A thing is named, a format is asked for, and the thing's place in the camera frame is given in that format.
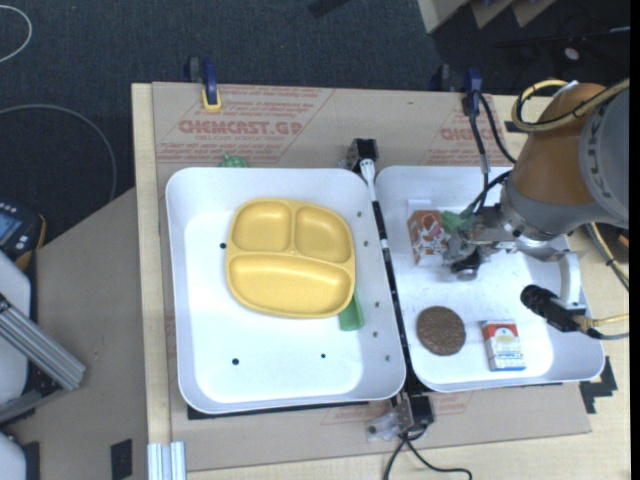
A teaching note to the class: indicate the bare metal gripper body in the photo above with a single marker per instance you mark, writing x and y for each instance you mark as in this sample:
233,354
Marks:
492,233

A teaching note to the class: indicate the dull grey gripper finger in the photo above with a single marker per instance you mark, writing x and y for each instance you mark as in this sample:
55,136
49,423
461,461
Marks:
456,249
469,269

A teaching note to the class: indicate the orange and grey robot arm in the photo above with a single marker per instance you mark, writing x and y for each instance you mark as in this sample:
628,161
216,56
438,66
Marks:
560,168

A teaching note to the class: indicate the white plastic tray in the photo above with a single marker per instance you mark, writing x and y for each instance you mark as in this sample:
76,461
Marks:
480,288
280,368

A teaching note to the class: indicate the brown and white carton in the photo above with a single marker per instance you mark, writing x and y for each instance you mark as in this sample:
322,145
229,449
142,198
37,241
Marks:
425,238

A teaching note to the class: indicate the brown round biscuit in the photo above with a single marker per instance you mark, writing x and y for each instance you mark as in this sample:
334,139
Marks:
441,330

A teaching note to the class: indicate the thin black and white rod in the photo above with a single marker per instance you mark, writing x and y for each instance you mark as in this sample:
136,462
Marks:
382,228

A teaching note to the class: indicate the red and white packet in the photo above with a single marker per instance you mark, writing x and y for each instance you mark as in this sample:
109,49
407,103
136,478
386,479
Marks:
504,347

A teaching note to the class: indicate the green toy cylinder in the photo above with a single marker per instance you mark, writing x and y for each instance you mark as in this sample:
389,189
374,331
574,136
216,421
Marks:
353,318

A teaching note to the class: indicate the yellow divided plate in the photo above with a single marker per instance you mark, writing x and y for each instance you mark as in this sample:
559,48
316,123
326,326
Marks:
290,278

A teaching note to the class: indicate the brown cardboard board red print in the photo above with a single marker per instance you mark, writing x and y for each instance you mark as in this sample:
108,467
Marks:
280,118

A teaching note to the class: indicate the green toy vegetable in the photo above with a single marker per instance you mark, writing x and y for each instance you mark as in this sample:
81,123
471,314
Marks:
234,161

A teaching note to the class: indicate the black cylinder on white bracket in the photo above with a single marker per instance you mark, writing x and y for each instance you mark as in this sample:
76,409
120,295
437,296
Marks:
547,307

